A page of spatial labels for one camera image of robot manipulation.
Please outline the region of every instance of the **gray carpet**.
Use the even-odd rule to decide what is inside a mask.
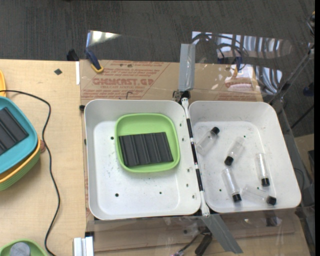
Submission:
[[[70,49],[85,58],[87,32],[97,30],[145,38],[152,48],[143,55],[143,51],[135,51],[131,45],[121,51],[102,52],[101,59],[178,62],[179,45],[160,42],[190,43],[192,31],[200,31],[287,39],[294,46],[293,55],[278,61],[290,73],[306,54],[303,44],[314,41],[306,19],[315,10],[315,0],[0,0],[0,3],[0,59],[65,61]],[[304,87],[313,80],[311,60],[285,95],[289,126],[314,104],[313,96],[303,95]],[[295,137],[314,133],[314,110],[292,131]]]

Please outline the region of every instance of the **glass vial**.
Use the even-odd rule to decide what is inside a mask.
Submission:
[[[263,153],[257,153],[255,155],[255,167],[258,177],[263,187],[270,186],[269,168],[266,162],[266,155]]]
[[[255,203],[269,204],[274,206],[277,202],[275,197],[268,195],[267,192],[250,185],[246,185],[241,194],[244,199],[248,199]]]
[[[236,158],[239,157],[241,152],[243,151],[244,147],[244,141],[245,139],[243,137],[237,137],[232,146],[230,147],[228,154],[224,160],[225,165],[231,166],[231,164],[234,162]]]
[[[207,154],[207,152],[216,142],[219,132],[220,130],[218,127],[213,127],[211,130],[207,131],[201,140],[196,144],[196,151],[203,156]]]
[[[233,201],[235,203],[240,202],[242,200],[241,196],[240,196],[240,189],[239,189],[238,184],[236,182],[232,168],[224,169],[222,171],[221,175],[222,175],[224,185],[227,189],[227,192],[229,193],[229,195],[232,196]]]

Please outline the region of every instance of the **wooden table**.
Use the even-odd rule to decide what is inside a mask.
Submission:
[[[73,239],[84,237],[86,231],[86,200],[83,154],[83,123],[80,105],[80,86],[76,83],[76,63],[72,61],[6,60],[0,59],[8,90],[34,94],[51,104],[52,113],[45,140],[52,153],[52,173],[56,180],[61,206],[48,237],[47,245],[57,256],[71,256]],[[9,92],[11,99],[29,118],[41,135],[48,107],[34,98]],[[28,238],[45,248],[44,240],[57,208],[57,195],[49,171],[49,155],[45,151],[39,162],[17,183],[0,191],[0,247],[22,238]],[[246,256],[310,255],[299,218],[289,218],[288,232],[280,226],[277,234],[245,236],[235,229],[237,242]],[[97,244],[107,244],[106,234],[95,237]],[[199,240],[185,252],[194,255]],[[159,247],[97,252],[97,255],[170,255],[185,244]],[[231,256],[217,241],[206,251],[208,254]]]

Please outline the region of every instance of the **yellow tray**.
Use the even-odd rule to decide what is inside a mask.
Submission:
[[[6,89],[5,77],[2,71],[0,70],[0,91],[5,89]],[[6,92],[5,91],[0,92],[0,96],[6,97]]]
[[[38,136],[35,150],[22,161],[0,174],[0,191],[7,189],[20,180],[38,162],[40,158],[40,143],[41,140]]]

